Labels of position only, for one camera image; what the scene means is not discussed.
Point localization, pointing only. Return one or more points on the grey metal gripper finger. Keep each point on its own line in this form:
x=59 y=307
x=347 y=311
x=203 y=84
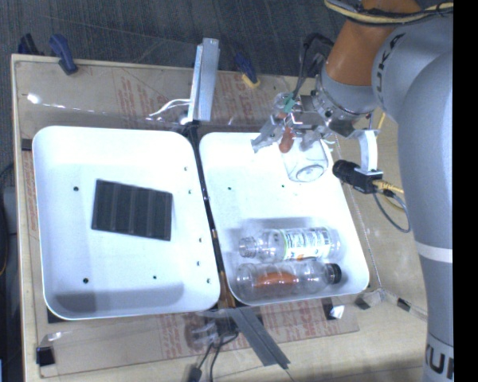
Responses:
x=311 y=138
x=266 y=135

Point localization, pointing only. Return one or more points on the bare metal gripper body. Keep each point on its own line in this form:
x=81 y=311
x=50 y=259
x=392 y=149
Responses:
x=331 y=117

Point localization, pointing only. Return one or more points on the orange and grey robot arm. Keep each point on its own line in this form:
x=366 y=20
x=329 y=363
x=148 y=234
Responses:
x=422 y=133

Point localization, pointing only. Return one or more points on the orange sausage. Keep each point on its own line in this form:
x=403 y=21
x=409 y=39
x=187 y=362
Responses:
x=286 y=142

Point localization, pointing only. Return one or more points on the white plastic tray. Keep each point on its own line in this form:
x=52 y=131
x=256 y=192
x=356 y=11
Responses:
x=123 y=269
x=255 y=197

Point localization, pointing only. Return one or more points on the clear bottle white green label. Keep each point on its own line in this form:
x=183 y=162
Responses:
x=298 y=243

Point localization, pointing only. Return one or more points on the clear bottle black cap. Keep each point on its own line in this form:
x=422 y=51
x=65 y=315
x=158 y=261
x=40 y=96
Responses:
x=287 y=280

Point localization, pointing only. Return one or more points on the black ribbed rectangular pad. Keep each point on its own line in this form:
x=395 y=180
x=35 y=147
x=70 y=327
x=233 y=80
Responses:
x=132 y=210

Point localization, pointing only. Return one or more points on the brown cardboard board red print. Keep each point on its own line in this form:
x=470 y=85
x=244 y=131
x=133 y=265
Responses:
x=115 y=340

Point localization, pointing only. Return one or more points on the black cylinder on white bracket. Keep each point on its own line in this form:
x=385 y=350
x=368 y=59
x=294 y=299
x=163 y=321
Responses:
x=356 y=177

